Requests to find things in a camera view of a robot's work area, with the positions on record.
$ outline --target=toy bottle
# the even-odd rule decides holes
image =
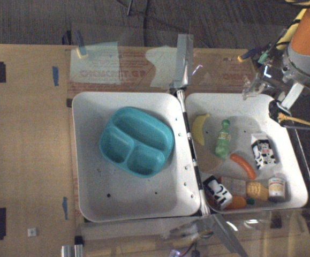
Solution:
[[[222,129],[219,131],[215,155],[220,159],[225,159],[229,153],[231,134],[229,131],[230,121],[225,119],[221,122]]]

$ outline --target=blue dish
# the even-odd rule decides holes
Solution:
[[[99,140],[100,152],[106,160],[142,178],[161,171],[173,145],[171,128],[133,107],[117,110]]]

